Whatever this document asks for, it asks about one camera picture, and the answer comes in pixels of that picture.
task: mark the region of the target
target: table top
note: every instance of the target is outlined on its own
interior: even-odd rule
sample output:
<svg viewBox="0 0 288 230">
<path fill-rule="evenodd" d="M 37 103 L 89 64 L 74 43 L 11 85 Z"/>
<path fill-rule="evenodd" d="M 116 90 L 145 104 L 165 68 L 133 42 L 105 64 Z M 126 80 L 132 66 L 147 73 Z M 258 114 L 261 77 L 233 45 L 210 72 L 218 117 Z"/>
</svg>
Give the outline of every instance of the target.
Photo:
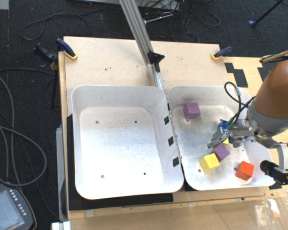
<svg viewBox="0 0 288 230">
<path fill-rule="evenodd" d="M 154 85 L 152 68 L 146 66 L 135 40 L 64 37 L 64 41 L 78 54 L 73 61 L 59 52 L 59 77 L 61 98 L 61 120 L 63 131 L 64 160 L 67 164 L 66 118 L 72 114 L 71 93 L 79 85 Z M 152 41 L 156 53 L 165 55 L 160 62 L 161 76 L 165 94 L 175 86 L 224 86 L 225 82 L 236 83 L 235 76 L 227 73 L 225 63 L 232 63 L 235 69 L 242 69 L 248 87 L 244 88 L 250 96 L 255 96 L 262 79 L 258 68 L 262 65 L 258 58 L 222 57 L 212 60 L 211 55 L 220 50 L 215 44 L 193 44 Z M 276 141 L 288 142 L 288 130 L 275 137 Z M 278 163 L 276 151 L 270 151 L 273 161 Z M 285 197 L 288 185 L 274 189 L 273 197 Z M 189 207 L 190 204 L 212 205 L 235 202 L 237 198 L 246 200 L 270 198 L 268 187 L 222 189 L 212 191 L 186 192 L 184 189 L 173 193 L 171 204 L 136 207 L 137 212 Z M 94 215 L 113 216 L 129 213 L 130 207 L 94 209 Z M 69 219 L 85 224 L 87 211 L 69 211 Z"/>
</svg>

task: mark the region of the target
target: black bracket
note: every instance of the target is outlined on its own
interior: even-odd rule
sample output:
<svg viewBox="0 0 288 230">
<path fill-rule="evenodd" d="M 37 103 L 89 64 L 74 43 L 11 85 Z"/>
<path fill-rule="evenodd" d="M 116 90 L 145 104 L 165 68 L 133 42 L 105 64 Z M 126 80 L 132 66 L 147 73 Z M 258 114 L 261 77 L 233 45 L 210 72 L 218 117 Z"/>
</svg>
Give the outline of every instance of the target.
<svg viewBox="0 0 288 230">
<path fill-rule="evenodd" d="M 162 61 L 164 59 L 165 56 L 157 54 L 157 53 L 153 53 L 153 52 L 149 52 L 147 55 L 148 55 L 150 64 L 155 65 L 156 72 L 160 72 L 159 63 L 160 63 L 160 61 Z"/>
</svg>

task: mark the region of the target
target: purple block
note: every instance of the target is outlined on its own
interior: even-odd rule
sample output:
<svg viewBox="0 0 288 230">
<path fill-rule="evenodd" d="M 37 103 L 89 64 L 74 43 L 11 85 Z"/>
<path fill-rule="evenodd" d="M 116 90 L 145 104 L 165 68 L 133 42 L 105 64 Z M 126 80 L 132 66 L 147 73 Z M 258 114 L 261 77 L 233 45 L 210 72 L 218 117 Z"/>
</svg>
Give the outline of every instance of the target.
<svg viewBox="0 0 288 230">
<path fill-rule="evenodd" d="M 186 119 L 197 118 L 201 113 L 198 103 L 187 103 L 183 107 L 184 117 Z"/>
<path fill-rule="evenodd" d="M 224 147 L 223 144 L 218 145 L 216 148 L 213 149 L 211 153 L 214 153 L 216 155 L 219 162 L 229 155 L 229 151 L 226 149 L 226 147 Z"/>
</svg>

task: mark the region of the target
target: empty white tray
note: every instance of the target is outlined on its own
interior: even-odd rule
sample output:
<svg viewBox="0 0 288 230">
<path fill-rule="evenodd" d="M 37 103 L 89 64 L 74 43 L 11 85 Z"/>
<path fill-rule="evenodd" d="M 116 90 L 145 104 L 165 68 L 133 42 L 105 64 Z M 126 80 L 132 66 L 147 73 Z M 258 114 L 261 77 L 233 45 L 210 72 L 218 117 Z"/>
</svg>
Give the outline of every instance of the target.
<svg viewBox="0 0 288 230">
<path fill-rule="evenodd" d="M 228 88 L 232 96 L 236 96 L 233 88 Z M 241 101 L 246 103 L 251 97 L 240 88 Z M 181 164 L 188 184 L 196 190 L 215 190 L 225 188 L 270 186 L 275 183 L 260 170 L 263 160 L 272 161 L 267 148 L 257 142 L 247 141 L 238 148 L 232 144 L 226 147 L 230 154 L 220 162 L 216 169 L 205 173 L 199 163 L 213 148 L 207 142 L 216 132 L 220 119 L 229 120 L 237 111 L 238 103 L 225 92 L 224 87 L 174 87 L 168 93 L 168 102 L 173 115 L 173 123 L 181 155 Z M 186 120 L 183 106 L 197 102 L 200 115 Z M 245 118 L 246 108 L 240 114 Z M 242 161 L 254 165 L 253 177 L 248 181 L 235 176 L 235 168 Z"/>
<path fill-rule="evenodd" d="M 172 193 L 184 181 L 168 103 L 155 86 L 72 92 L 75 186 L 87 199 Z"/>
</svg>

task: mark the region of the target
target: dark carpet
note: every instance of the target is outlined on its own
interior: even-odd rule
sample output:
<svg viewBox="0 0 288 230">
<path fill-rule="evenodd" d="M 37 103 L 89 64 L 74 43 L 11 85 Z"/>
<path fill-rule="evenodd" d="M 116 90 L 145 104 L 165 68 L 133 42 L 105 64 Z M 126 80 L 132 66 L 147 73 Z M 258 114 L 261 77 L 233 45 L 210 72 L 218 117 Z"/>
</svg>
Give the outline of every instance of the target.
<svg viewBox="0 0 288 230">
<path fill-rule="evenodd" d="M 279 4 L 255 28 L 249 24 L 249 21 L 256 21 L 276 2 L 184 0 L 179 17 L 172 16 L 149 23 L 147 29 L 151 40 L 219 44 L 220 48 L 232 46 L 233 50 L 226 56 L 262 57 L 278 54 L 288 50 L 288 0 Z M 146 20 L 158 16 L 158 10 L 140 10 Z M 47 19 L 43 31 L 41 21 L 27 27 L 20 36 L 20 31 L 26 25 L 53 14 L 58 15 Z M 48 160 L 47 169 L 38 180 L 47 206 L 36 183 L 22 187 L 36 215 L 39 230 L 48 230 L 52 222 L 58 221 L 56 129 L 61 123 L 60 108 L 51 110 L 44 100 L 46 92 L 48 102 L 51 101 L 52 85 L 46 91 L 45 88 L 53 76 L 22 69 L 53 74 L 48 63 L 35 57 L 33 49 L 40 42 L 45 48 L 56 52 L 55 40 L 65 35 L 133 39 L 119 5 L 66 0 L 10 0 L 9 11 L 0 10 L 0 70 L 9 69 L 1 71 L 0 77 L 13 97 L 14 129 L 35 141 Z M 59 104 L 59 101 L 57 94 L 56 103 Z M 10 127 L 11 124 L 11 101 L 0 82 L 0 125 Z M 6 133 L 6 138 L 10 144 L 10 133 Z M 36 176 L 41 173 L 44 166 L 42 157 L 28 141 L 14 136 L 14 154 L 21 183 L 34 179 L 32 167 Z M 4 180 L 5 158 L 4 141 L 0 134 L 0 176 Z M 17 183 L 11 161 L 9 174 L 8 181 Z"/>
</svg>

